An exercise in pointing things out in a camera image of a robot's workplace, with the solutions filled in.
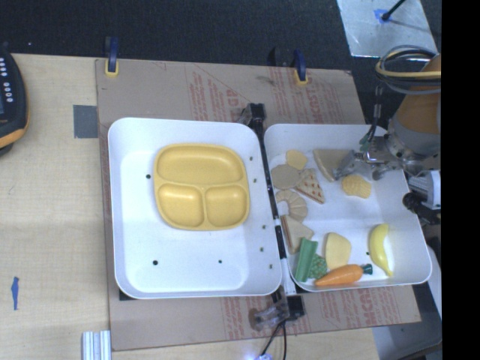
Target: cardboard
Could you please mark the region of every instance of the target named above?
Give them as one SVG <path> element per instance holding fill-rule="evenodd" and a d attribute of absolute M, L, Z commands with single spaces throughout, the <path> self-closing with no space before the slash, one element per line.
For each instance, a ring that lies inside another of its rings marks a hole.
<path fill-rule="evenodd" d="M 264 338 L 249 320 L 272 305 L 270 296 L 133 300 L 122 296 L 113 263 L 107 132 L 122 117 L 236 122 L 249 103 L 263 103 L 265 125 L 364 124 L 353 78 L 344 70 L 307 70 L 297 85 L 293 69 L 167 61 L 120 60 L 117 77 L 95 63 L 103 183 L 103 212 L 112 350 L 135 350 Z M 411 286 L 303 293 L 305 316 L 288 335 L 398 323 L 421 317 Z"/>

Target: table surface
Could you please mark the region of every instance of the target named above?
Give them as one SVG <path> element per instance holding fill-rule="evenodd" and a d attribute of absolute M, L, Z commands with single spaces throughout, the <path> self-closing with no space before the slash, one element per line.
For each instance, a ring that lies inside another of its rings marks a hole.
<path fill-rule="evenodd" d="M 81 359 L 82 333 L 109 329 L 100 148 L 98 139 L 74 136 L 73 118 L 74 106 L 97 105 L 95 59 L 13 57 L 31 121 L 0 157 L 0 359 Z M 114 352 L 112 359 L 254 359 L 266 342 Z M 271 343 L 274 359 L 283 345 L 282 337 Z M 289 335 L 287 355 L 379 358 L 370 328 Z"/>

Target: black fabric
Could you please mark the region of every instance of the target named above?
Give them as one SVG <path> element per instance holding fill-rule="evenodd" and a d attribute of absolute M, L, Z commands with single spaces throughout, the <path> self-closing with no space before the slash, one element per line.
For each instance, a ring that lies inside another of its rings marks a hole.
<path fill-rule="evenodd" d="M 442 0 L 421 3 L 441 51 Z M 298 48 L 307 68 L 352 71 L 373 113 L 374 62 L 350 55 L 336 0 L 0 0 L 11 53 L 101 57 L 108 36 L 123 59 L 267 65 L 277 47 L 289 65 Z"/>

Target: toy banana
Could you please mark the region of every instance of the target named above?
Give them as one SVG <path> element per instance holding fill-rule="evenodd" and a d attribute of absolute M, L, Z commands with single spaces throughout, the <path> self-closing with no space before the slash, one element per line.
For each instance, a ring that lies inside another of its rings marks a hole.
<path fill-rule="evenodd" d="M 388 232 L 389 225 L 387 223 L 377 225 L 370 234 L 368 245 L 373 263 L 383 269 L 388 276 L 392 276 L 393 273 L 389 268 L 389 260 L 385 253 L 384 245 Z"/>

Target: toy carrot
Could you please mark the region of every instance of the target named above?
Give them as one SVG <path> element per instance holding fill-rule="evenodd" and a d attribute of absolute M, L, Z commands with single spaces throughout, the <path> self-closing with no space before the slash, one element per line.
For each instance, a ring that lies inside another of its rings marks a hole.
<path fill-rule="evenodd" d="M 372 265 L 357 265 L 357 264 L 347 264 L 342 265 L 341 267 L 332 269 L 325 276 L 321 277 L 318 280 L 315 280 L 316 286 L 323 285 L 341 285 L 349 284 L 354 281 L 360 280 L 363 274 L 371 275 L 373 272 Z"/>

